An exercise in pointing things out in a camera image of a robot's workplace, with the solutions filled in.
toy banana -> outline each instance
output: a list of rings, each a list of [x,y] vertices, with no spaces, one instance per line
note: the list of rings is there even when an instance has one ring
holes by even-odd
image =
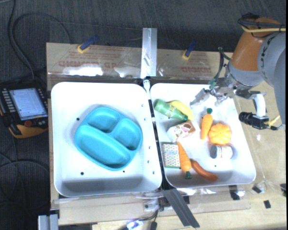
[[[176,107],[180,112],[188,116],[188,120],[193,121],[194,115],[190,107],[182,103],[181,101],[171,101],[168,102],[168,104]]]

dark background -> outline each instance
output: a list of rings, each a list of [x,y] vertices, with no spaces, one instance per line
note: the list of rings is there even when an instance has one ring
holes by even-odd
[[[0,83],[28,74],[30,65],[46,80],[46,42],[81,43],[77,24],[158,30],[159,48],[225,52],[243,33],[237,20],[248,12],[286,24],[286,0],[11,0],[0,2]],[[67,33],[62,26],[66,24]],[[13,33],[8,33],[13,26]],[[11,35],[19,48],[11,45]],[[102,35],[120,45],[125,35]],[[133,46],[141,47],[141,41]],[[0,230],[37,229],[49,211],[48,132],[14,139],[0,117]]]

clear plastic sheet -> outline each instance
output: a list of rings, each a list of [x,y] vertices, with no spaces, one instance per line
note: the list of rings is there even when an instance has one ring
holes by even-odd
[[[91,45],[87,54],[80,54],[77,46],[91,36],[98,34],[100,40]],[[142,30],[115,28],[81,24],[52,23],[51,42],[47,44],[48,91],[62,81],[91,82],[128,82],[141,84],[141,45]],[[217,72],[218,52],[193,51],[189,60],[181,55],[183,50],[175,45],[174,38],[158,38],[157,73],[152,77],[155,82],[207,83]],[[175,49],[165,49],[171,45]],[[273,88],[263,83],[258,86],[261,92],[267,92],[267,111],[270,118],[277,116],[277,107]],[[238,113],[254,112],[250,100],[234,98]],[[245,124],[243,131],[248,141],[252,159],[256,167],[256,178],[250,184],[204,187],[178,188],[182,196],[187,196],[189,208],[193,213],[217,212],[236,209],[248,209],[250,204],[247,194],[264,193],[269,186],[278,193],[283,193],[281,184],[286,183],[286,143],[284,130],[256,130]],[[271,133],[275,140],[270,140]],[[50,137],[50,169],[53,172],[52,138]],[[116,219],[108,219],[102,212],[83,215],[79,223],[131,219],[149,216],[156,208],[160,216],[175,215],[171,206],[160,208],[162,190],[139,192],[133,194],[114,194],[65,198],[56,191],[53,185],[53,173],[50,175],[51,208],[71,212],[73,209],[83,211],[99,210],[102,207],[119,212]]]

toy pumpkin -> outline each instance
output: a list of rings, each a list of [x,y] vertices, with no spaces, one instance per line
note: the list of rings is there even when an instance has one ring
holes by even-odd
[[[230,142],[231,131],[229,126],[218,123],[211,126],[208,137],[211,143],[215,145],[224,145]]]

brown sausage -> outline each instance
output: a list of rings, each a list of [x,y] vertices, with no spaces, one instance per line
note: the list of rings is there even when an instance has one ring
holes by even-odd
[[[192,168],[194,168],[194,170],[202,177],[215,182],[217,180],[217,175],[216,174],[212,174],[206,170],[204,170],[200,164],[197,161],[192,161],[191,162]]]

